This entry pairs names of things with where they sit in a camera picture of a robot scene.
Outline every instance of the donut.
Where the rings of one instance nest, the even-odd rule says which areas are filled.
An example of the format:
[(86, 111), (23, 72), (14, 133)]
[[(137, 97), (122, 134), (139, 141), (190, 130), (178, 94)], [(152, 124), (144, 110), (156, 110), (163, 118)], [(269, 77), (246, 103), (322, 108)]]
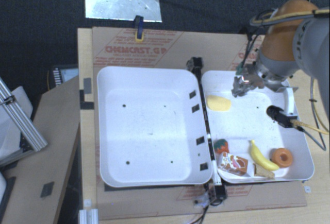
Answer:
[(279, 148), (273, 152), (272, 162), (277, 164), (280, 168), (285, 168), (292, 164), (293, 157), (288, 149)]

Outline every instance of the banana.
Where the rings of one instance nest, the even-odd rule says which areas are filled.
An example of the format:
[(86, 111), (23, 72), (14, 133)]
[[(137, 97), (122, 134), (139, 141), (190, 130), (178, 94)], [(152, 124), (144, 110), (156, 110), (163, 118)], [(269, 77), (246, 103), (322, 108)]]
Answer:
[(259, 148), (254, 144), (254, 140), (251, 140), (250, 155), (256, 164), (262, 166), (266, 170), (275, 171), (279, 169), (277, 164), (273, 163), (262, 155)]

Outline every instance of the donut hole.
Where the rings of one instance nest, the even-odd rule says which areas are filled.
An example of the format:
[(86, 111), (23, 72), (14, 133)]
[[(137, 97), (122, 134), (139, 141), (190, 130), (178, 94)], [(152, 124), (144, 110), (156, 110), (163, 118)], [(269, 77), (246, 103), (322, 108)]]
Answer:
[(279, 157), (283, 162), (288, 160), (288, 156), (285, 153), (282, 153)]

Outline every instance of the white tray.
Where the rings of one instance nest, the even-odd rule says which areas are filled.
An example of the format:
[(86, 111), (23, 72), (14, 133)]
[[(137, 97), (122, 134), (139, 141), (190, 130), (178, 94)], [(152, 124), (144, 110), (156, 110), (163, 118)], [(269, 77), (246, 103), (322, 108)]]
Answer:
[(203, 109), (192, 73), (105, 67), (98, 73), (97, 89), (105, 183), (183, 185), (210, 179)]
[(218, 139), (226, 139), (232, 154), (246, 158), (253, 163), (249, 149), (250, 140), (254, 139), (265, 157), (269, 157), (273, 149), (284, 147), (291, 151), (294, 161), (290, 167), (275, 171), (275, 179), (239, 177), (218, 170), (221, 177), (230, 183), (311, 178), (314, 174), (314, 164), (304, 133), (295, 129), (285, 129), (277, 123), (273, 123), (273, 120), (266, 114), (266, 109), (270, 105), (284, 109), (283, 93), (274, 93), (268, 88), (264, 88), (249, 91), (247, 95), (235, 98), (231, 93), (234, 76), (235, 72), (229, 71), (208, 71), (202, 76), (205, 98), (208, 95), (217, 95), (232, 102), (232, 107), (226, 112), (207, 109), (213, 142)]

